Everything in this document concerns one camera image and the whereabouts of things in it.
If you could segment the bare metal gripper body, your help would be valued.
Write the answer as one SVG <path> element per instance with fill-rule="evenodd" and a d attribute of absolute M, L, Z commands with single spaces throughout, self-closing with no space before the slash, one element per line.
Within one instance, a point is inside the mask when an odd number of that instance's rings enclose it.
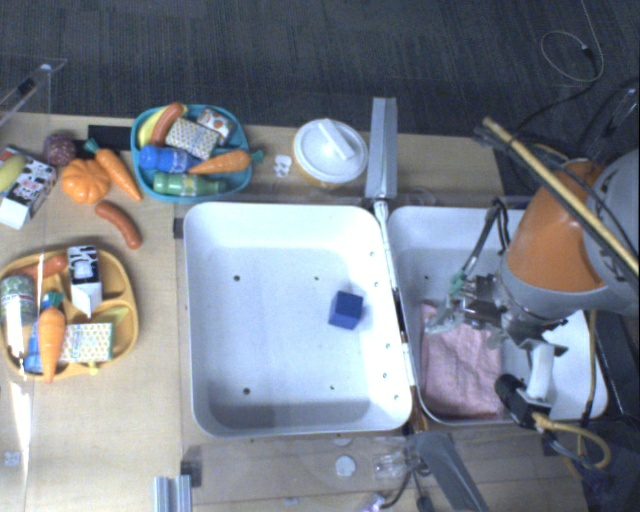
<path fill-rule="evenodd" d="M 498 281 L 493 274 L 476 275 L 462 287 L 463 322 L 476 330 L 489 332 L 488 345 L 507 341 L 521 346 L 524 339 L 507 322 L 507 307 L 498 297 Z"/>

